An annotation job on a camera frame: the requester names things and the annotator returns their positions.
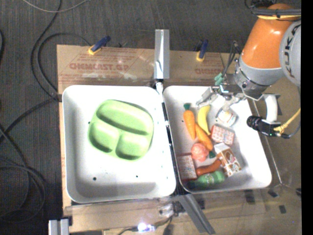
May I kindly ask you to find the brown cardboard board red print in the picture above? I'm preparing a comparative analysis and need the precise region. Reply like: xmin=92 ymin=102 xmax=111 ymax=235
xmin=56 ymin=44 xmax=271 ymax=233

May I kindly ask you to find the black cylinder on white bracket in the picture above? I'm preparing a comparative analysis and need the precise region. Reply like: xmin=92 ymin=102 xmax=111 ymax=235
xmin=246 ymin=94 xmax=282 ymax=137

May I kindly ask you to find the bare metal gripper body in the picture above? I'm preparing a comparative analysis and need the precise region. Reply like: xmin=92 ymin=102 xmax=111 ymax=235
xmin=210 ymin=70 xmax=268 ymax=101

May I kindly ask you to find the white and brown carton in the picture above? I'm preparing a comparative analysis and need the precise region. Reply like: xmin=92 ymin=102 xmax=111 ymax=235
xmin=214 ymin=142 xmax=243 ymax=178

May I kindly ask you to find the white plastic tray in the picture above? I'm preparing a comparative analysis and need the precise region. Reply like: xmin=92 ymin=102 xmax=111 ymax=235
xmin=62 ymin=84 xmax=177 ymax=204
xmin=162 ymin=85 xmax=273 ymax=194

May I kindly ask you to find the yellow banana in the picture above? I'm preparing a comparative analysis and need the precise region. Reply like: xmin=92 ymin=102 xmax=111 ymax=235
xmin=197 ymin=104 xmax=212 ymax=136

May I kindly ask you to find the brown sausage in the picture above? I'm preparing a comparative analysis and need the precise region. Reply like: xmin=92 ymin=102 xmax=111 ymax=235
xmin=195 ymin=158 xmax=224 ymax=177

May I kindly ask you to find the small white packet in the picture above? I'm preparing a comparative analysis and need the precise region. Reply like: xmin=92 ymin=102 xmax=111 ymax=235
xmin=216 ymin=108 xmax=238 ymax=127

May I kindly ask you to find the pink lumpy toy food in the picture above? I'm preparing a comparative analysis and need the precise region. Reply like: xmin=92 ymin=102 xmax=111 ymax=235
xmin=190 ymin=142 xmax=210 ymax=163

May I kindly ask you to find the orange carrot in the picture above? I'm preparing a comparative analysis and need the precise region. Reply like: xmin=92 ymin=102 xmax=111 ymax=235
xmin=195 ymin=123 xmax=216 ymax=159
xmin=183 ymin=103 xmax=197 ymax=141

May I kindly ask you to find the red and white checked packet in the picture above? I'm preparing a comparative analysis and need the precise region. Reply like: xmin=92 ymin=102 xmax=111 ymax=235
xmin=210 ymin=124 xmax=235 ymax=145

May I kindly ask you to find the green divided plate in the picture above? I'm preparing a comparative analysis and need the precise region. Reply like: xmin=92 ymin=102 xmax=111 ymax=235
xmin=88 ymin=99 xmax=155 ymax=161

